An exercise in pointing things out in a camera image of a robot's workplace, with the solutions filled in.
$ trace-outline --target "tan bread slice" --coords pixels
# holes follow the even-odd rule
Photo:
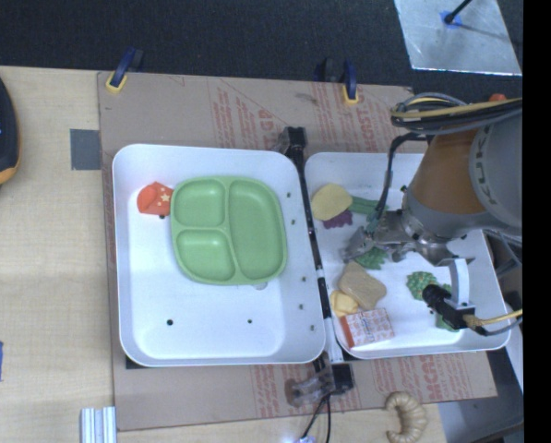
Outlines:
[[[356,314],[359,304],[344,292],[332,291],[330,294],[330,307],[332,307],[334,314],[338,318],[341,318],[345,315]]]
[[[325,222],[346,211],[352,203],[353,198],[343,187],[326,184],[312,196],[312,215]]]
[[[364,310],[376,308],[377,301],[386,295],[386,286],[355,261],[345,266],[337,287],[352,297]]]

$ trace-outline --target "yellow cable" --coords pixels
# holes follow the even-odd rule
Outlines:
[[[499,321],[508,320],[510,318],[516,318],[520,315],[523,315],[522,308],[506,315],[501,315],[500,317],[494,318],[478,318],[475,315],[464,315],[463,320],[466,322],[466,325],[472,329],[476,327],[483,327],[484,325],[490,325],[492,323],[498,323]]]
[[[432,98],[423,98],[419,101],[440,101],[441,99],[432,99]],[[479,103],[470,103],[469,105],[457,105],[455,107],[449,108],[439,108],[436,110],[427,110],[427,111],[414,111],[414,112],[399,112],[396,110],[396,107],[390,110],[390,115],[397,118],[427,118],[430,116],[443,116],[446,114],[461,114],[468,112],[477,112],[479,110],[484,110],[484,108],[491,108],[499,105],[504,105],[507,103],[512,103],[521,100],[519,99],[507,99],[507,100],[498,100],[494,102],[479,102]]]

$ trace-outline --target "black fabric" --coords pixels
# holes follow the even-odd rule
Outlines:
[[[523,0],[497,1],[522,67]],[[358,83],[522,95],[521,77],[411,69],[393,0],[0,0],[3,65],[113,70],[127,46],[145,72],[310,80],[349,58]]]

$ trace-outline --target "cardboard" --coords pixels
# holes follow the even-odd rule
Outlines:
[[[118,429],[311,414],[313,405],[295,408],[284,392],[290,379],[314,375],[311,364],[142,368],[126,359],[117,316],[112,160],[124,146],[141,142],[271,150],[286,126],[305,128],[306,157],[320,151],[385,152],[403,133],[391,125],[389,108],[411,92],[360,85],[359,103],[350,105],[334,83],[129,73],[124,88],[112,94],[104,87],[108,77],[101,72],[97,84]],[[424,150],[424,143],[415,142],[399,149]],[[350,366],[355,386],[331,401],[333,412],[381,408],[394,390],[407,390],[422,403],[497,395],[485,353]]]

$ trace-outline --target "white plastic tray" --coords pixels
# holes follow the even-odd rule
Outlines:
[[[422,154],[397,154],[392,170],[392,189],[388,196],[388,208],[395,210],[401,206],[400,188],[407,186],[422,159]],[[343,186],[353,196],[378,200],[381,195],[388,155],[374,153],[318,153],[311,156],[305,167],[305,177],[310,197],[325,184]],[[354,214],[353,225],[325,229],[321,221],[315,221],[318,249],[322,256],[323,269],[329,294],[335,290],[344,263],[341,249],[347,244],[358,226],[365,225],[365,215]],[[468,234],[465,240],[453,241],[449,249],[461,257],[475,257],[469,265],[470,300],[476,306],[476,315],[482,318],[506,314],[497,276],[483,234],[476,231]],[[458,353],[497,349],[509,340],[510,332],[483,337],[466,329],[457,332],[439,329],[436,317],[421,300],[415,300],[406,287],[407,276],[415,271],[428,271],[435,275],[441,284],[449,284],[447,267],[435,268],[418,253],[408,253],[405,260],[392,263],[386,260],[381,270],[369,273],[381,280],[388,289],[378,307],[386,308],[395,333],[391,340],[368,344],[350,349],[339,324],[333,323],[337,340],[348,353],[361,359],[377,359],[394,356],[419,354]],[[507,322],[497,324],[497,328]]]
[[[139,190],[198,176],[238,175],[277,195],[285,269],[265,288],[192,281],[178,268],[170,219],[141,214]],[[280,153],[134,144],[113,161],[120,339],[144,366],[306,363],[325,330],[297,170]]]

